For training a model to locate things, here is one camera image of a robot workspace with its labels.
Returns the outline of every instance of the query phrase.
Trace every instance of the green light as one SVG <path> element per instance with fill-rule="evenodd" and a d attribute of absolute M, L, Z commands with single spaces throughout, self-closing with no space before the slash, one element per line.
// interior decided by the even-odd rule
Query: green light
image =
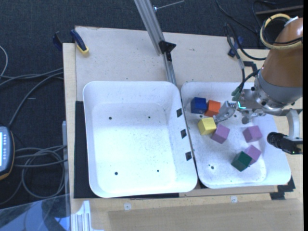
<path fill-rule="evenodd" d="M 246 107 L 241 107 L 241 103 L 239 101 L 237 103 L 238 103 L 240 109 L 246 109 Z"/>

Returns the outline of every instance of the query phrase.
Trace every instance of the orange cube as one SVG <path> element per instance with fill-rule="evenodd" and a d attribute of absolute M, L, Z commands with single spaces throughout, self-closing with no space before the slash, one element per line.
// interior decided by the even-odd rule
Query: orange cube
<path fill-rule="evenodd" d="M 216 116 L 219 113 L 220 106 L 220 102 L 209 100 L 207 102 L 207 110 L 205 111 L 204 115 L 209 117 Z"/>

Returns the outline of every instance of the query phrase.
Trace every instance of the yellow cube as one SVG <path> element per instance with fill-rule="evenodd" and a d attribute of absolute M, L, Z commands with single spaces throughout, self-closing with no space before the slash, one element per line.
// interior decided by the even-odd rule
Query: yellow cube
<path fill-rule="evenodd" d="M 198 128 L 201 135 L 212 133 L 216 130 L 216 123 L 212 117 L 203 118 L 198 122 Z"/>

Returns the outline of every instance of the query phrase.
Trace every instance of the blue cube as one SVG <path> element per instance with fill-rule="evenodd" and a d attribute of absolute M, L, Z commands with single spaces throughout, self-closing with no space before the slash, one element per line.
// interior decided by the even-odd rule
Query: blue cube
<path fill-rule="evenodd" d="M 194 114 L 204 114 L 207 111 L 205 98 L 194 97 L 191 101 L 191 112 Z"/>

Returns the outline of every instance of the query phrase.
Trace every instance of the green cube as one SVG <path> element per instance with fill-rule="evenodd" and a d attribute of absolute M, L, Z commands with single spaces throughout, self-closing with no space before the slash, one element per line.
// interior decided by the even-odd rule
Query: green cube
<path fill-rule="evenodd" d="M 249 166 L 251 160 L 252 157 L 247 155 L 245 152 L 240 152 L 234 157 L 231 165 L 239 171 L 243 171 Z"/>

